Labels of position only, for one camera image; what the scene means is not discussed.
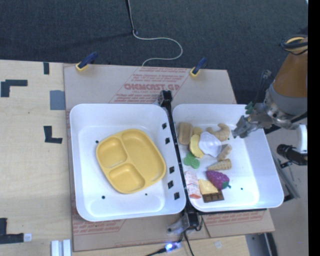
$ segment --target white cable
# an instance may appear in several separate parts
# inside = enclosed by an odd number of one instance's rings
[[[172,38],[168,38],[168,37],[155,37],[155,38],[143,38],[143,37],[139,37],[135,34],[135,26],[134,26],[134,21],[132,19],[132,15],[131,15],[131,5],[130,5],[130,0],[127,0],[128,3],[128,8],[129,8],[129,15],[130,15],[130,21],[131,21],[131,26],[132,26],[132,34],[135,38],[140,39],[140,40],[169,40],[169,41],[173,41],[175,42],[181,49],[181,52],[178,56],[173,57],[173,58],[160,58],[160,57],[155,57],[155,58],[148,58],[147,60],[145,60],[142,63],[142,67],[146,64],[146,62],[151,61],[151,60],[162,60],[162,61],[172,61],[172,60],[176,60],[178,58],[181,57],[182,53],[183,53],[183,48],[181,46],[180,43],[178,43],[176,40],[172,39]]]

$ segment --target dark carpet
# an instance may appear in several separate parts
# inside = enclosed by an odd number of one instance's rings
[[[146,66],[228,71],[236,100],[256,95],[263,70],[278,72],[287,52],[279,43],[308,34],[305,0],[131,0],[140,37],[168,37],[183,47],[176,60]],[[172,41],[132,34],[125,0],[0,0],[0,59],[78,63],[98,52],[96,64],[140,66],[172,58]]]

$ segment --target toy food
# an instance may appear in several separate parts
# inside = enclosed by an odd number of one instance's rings
[[[226,187],[229,187],[229,177],[224,173],[215,171],[215,170],[207,170],[205,172],[206,177],[209,181],[218,189],[223,190]]]
[[[205,203],[211,203],[211,202],[214,202],[214,201],[225,200],[224,195],[222,194],[221,190],[218,190],[218,193],[203,194],[202,198],[203,198],[203,201]]]
[[[194,129],[192,124],[187,122],[179,123],[178,141],[182,145],[189,145],[193,132],[194,132]]]
[[[197,174],[187,170],[184,172],[184,178],[189,197],[194,199],[201,198]]]
[[[195,157],[202,158],[204,156],[204,153],[199,148],[199,140],[200,140],[199,135],[197,134],[192,135],[190,139],[189,149]]]
[[[188,152],[186,154],[186,157],[183,159],[183,163],[186,166],[191,166],[194,169],[198,169],[200,166],[200,161],[196,159],[196,157],[191,152]]]
[[[221,128],[219,131],[214,131],[212,127],[208,127],[206,131],[216,136],[220,141],[226,141],[230,135],[229,126],[224,123],[219,123],[218,126]]]
[[[201,195],[218,193],[218,189],[209,180],[199,179],[198,183]]]
[[[220,162],[216,162],[210,166],[208,166],[208,170],[210,171],[219,171],[219,170],[229,170],[231,169],[232,164],[230,159],[224,159]]]
[[[227,144],[226,146],[224,146],[221,153],[216,157],[217,160],[220,162],[220,161],[226,159],[227,155],[229,155],[231,150],[232,150],[231,145]]]
[[[204,131],[200,135],[198,143],[200,150],[207,155],[216,158],[221,153],[221,141],[210,132]]]
[[[193,128],[193,134],[198,134],[200,135],[202,133],[202,129],[200,127],[194,127]]]

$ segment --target blue clamp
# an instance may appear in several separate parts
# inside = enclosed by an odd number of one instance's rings
[[[207,65],[207,59],[206,57],[203,57],[199,61],[198,65],[196,65],[193,69],[191,69],[190,75],[195,78],[199,74],[200,69],[204,68],[206,65]]]
[[[88,67],[88,64],[92,64],[97,57],[98,57],[98,53],[96,51],[94,51],[93,53],[90,53],[81,62],[75,65],[76,70],[78,70],[79,72],[86,70]]]

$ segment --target cracker toy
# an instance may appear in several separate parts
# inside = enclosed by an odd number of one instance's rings
[[[227,158],[227,155],[229,155],[229,153],[231,152],[231,150],[232,150],[231,145],[227,144],[226,146],[224,146],[220,154],[216,157],[217,160],[219,162],[222,160],[225,160]]]
[[[178,141],[182,145],[189,145],[191,136],[193,135],[193,126],[187,122],[179,123]]]
[[[193,128],[193,135],[198,134],[200,136],[201,133],[202,133],[202,129],[200,127]]]

